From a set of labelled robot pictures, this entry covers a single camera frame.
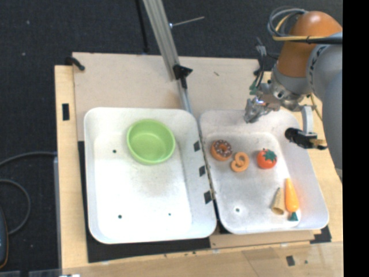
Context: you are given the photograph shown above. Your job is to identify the orange pretzel biscuit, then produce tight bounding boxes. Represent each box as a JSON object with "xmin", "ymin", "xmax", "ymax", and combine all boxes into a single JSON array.
[{"xmin": 229, "ymin": 151, "xmax": 250, "ymax": 173}]

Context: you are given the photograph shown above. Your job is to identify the orange tomato with green leaf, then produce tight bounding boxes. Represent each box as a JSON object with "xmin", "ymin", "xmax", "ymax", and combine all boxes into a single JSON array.
[{"xmin": 256, "ymin": 148, "xmax": 278, "ymax": 170}]

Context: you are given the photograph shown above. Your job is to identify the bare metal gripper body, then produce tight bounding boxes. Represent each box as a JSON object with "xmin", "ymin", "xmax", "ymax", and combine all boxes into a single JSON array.
[{"xmin": 253, "ymin": 81, "xmax": 304, "ymax": 113}]

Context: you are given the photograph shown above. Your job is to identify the orange carrot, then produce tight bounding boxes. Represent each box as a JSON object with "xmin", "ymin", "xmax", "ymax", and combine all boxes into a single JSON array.
[{"xmin": 284, "ymin": 178, "xmax": 300, "ymax": 222}]

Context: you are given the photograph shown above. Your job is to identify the brown frosted doughnut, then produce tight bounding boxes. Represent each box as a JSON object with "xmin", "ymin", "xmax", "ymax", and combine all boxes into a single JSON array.
[{"xmin": 209, "ymin": 139, "xmax": 234, "ymax": 162}]

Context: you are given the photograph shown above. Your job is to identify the green bowl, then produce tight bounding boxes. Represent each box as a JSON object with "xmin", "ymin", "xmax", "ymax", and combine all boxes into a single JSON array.
[{"xmin": 126, "ymin": 118, "xmax": 176, "ymax": 166}]

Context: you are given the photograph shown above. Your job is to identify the brown flat board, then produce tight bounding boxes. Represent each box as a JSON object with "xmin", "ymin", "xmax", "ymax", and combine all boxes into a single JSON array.
[{"xmin": 71, "ymin": 51, "xmax": 322, "ymax": 249}]

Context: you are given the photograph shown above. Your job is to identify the tan ice cream cone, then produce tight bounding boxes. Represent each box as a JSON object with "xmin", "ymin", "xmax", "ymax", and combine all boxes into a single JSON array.
[{"xmin": 270, "ymin": 186, "xmax": 285, "ymax": 216}]

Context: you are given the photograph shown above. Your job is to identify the white plastic tray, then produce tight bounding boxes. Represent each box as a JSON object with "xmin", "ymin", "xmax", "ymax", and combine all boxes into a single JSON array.
[
  {"xmin": 198, "ymin": 108, "xmax": 330, "ymax": 235},
  {"xmin": 83, "ymin": 106, "xmax": 218, "ymax": 245}
]

